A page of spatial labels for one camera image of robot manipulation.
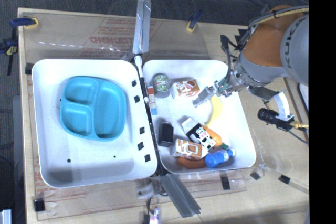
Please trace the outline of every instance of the blue divided plate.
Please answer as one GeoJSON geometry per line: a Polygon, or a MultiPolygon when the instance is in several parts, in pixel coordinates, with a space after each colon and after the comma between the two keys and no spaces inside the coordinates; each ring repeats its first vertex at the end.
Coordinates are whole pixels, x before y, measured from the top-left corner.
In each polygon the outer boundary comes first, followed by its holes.
{"type": "Polygon", "coordinates": [[[119,137],[126,120],[126,96],[110,81],[73,77],[65,85],[60,120],[70,134],[100,141],[119,137]]]}

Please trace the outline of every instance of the wooden table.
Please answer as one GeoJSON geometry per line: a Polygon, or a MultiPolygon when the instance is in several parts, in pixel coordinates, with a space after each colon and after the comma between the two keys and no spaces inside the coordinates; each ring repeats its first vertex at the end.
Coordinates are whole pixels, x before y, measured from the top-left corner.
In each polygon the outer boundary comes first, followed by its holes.
{"type": "MultiPolygon", "coordinates": [[[[121,18],[118,16],[105,16],[93,14],[77,14],[56,12],[51,10],[36,10],[20,8],[18,17],[27,13],[48,14],[49,16],[84,16],[102,18],[121,18]]],[[[153,53],[145,61],[157,57],[175,57],[198,59],[208,58],[225,61],[226,57],[220,49],[219,36],[225,34],[235,41],[239,29],[245,26],[220,25],[197,23],[193,33],[185,30],[186,22],[173,20],[151,19],[153,29],[150,38],[150,51],[153,53]]],[[[32,119],[34,108],[31,101],[31,76],[26,74],[27,63],[48,57],[39,47],[34,52],[39,56],[34,58],[25,47],[23,27],[19,27],[19,61],[20,61],[20,89],[23,115],[23,147],[24,147],[24,174],[25,174],[25,200],[27,223],[142,223],[146,212],[145,206],[136,206],[126,209],[102,211],[92,214],[82,214],[62,218],[39,218],[34,211],[36,196],[37,172],[34,170],[36,156],[33,146],[36,143],[36,130],[32,119]]],[[[284,90],[289,101],[290,111],[295,119],[308,123],[308,116],[300,100],[297,83],[290,79],[279,78],[268,88],[284,90]]],[[[196,198],[201,207],[201,214],[189,218],[182,218],[172,202],[158,204],[163,223],[304,223],[309,208],[309,162],[308,146],[295,139],[288,132],[277,129],[274,125],[266,125],[257,118],[257,112],[264,107],[261,99],[249,94],[246,90],[239,93],[245,116],[250,128],[251,136],[257,151],[255,169],[264,172],[264,175],[255,180],[246,177],[251,170],[242,171],[245,184],[244,191],[228,194],[196,198]],[[290,178],[290,184],[278,180],[279,176],[290,178]]],[[[307,134],[294,130],[302,139],[307,134]]]]}

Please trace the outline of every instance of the tin can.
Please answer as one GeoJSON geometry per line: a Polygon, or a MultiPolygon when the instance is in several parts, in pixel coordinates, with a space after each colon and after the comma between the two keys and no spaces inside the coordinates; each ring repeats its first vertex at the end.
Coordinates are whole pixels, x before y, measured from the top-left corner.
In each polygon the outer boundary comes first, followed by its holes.
{"type": "Polygon", "coordinates": [[[166,74],[157,74],[153,78],[154,94],[157,98],[166,98],[170,95],[168,76],[166,74]]]}

